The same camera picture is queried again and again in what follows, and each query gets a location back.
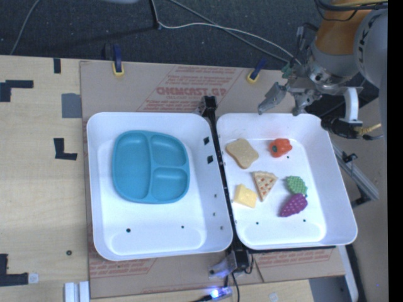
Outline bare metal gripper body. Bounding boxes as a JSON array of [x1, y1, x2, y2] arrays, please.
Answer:
[[285, 60, 346, 102]]

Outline orange bell pepper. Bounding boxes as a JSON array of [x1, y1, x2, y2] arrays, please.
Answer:
[[268, 138, 293, 159]]

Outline tan bread slice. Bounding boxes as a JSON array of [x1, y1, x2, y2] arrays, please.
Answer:
[[225, 138, 260, 170]]

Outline white plastic tray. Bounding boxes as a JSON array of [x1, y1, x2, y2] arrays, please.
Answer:
[[215, 112, 359, 251], [86, 111, 234, 262]]

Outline green grapes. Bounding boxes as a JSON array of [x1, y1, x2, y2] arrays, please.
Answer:
[[285, 175, 309, 198]]

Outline pizza slice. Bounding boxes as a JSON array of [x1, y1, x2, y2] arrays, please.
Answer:
[[251, 171, 279, 203]]

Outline brown cardboard board red print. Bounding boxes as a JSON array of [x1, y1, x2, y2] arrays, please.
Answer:
[[78, 60, 347, 299]]

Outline yellow cheese wedge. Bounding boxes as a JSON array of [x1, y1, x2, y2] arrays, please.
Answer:
[[232, 183, 258, 209]]

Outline purple grapes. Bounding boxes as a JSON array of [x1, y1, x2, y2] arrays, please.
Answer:
[[278, 193, 309, 218]]

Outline blue divided plate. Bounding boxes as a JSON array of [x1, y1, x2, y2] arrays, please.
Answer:
[[111, 130, 191, 205]]

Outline black cylinder on white bracket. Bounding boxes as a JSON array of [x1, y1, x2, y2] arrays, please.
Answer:
[[321, 87, 363, 140]]

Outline black block with thin wires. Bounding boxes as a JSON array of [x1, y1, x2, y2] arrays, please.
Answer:
[[231, 249, 250, 271]]

